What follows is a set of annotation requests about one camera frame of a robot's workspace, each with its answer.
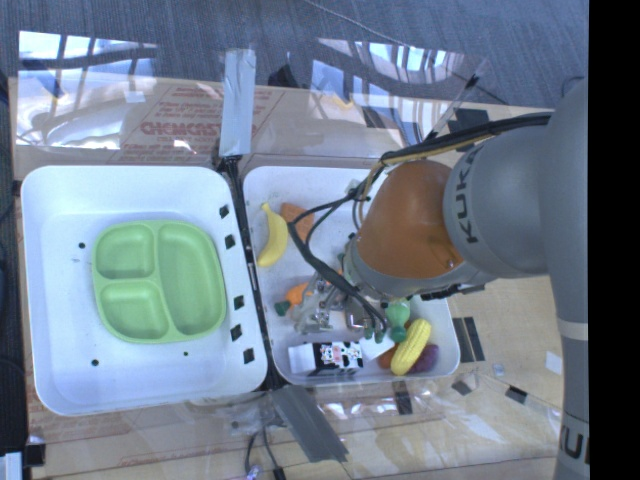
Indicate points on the orange pizza slice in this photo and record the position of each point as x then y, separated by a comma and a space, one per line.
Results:
292, 213

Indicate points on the yellow banana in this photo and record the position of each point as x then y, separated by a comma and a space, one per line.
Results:
276, 240

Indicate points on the orange sausage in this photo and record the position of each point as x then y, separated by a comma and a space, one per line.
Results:
386, 358

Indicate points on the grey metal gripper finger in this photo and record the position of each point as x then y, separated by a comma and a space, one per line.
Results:
325, 322
304, 318

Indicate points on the purple toy eggplant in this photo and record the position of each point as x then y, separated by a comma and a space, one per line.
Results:
429, 358

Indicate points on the orange carrot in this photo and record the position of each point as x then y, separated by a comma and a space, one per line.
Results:
297, 293

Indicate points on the cow print milk carton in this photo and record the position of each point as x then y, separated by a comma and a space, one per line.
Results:
340, 355

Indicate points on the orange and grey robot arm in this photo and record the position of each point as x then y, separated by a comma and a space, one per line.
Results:
505, 208

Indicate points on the white plastic tray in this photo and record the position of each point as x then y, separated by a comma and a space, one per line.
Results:
280, 188
60, 288

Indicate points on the brown cardboard board red print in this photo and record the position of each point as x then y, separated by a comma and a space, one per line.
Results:
165, 118

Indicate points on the yellow corn cob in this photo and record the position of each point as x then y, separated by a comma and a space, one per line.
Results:
411, 348

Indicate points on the green toy vegetable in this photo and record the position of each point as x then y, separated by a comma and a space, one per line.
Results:
398, 314

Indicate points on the green divided plate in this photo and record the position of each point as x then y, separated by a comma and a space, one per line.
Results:
190, 268

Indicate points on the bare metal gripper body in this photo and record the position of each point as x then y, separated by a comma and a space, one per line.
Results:
336, 302

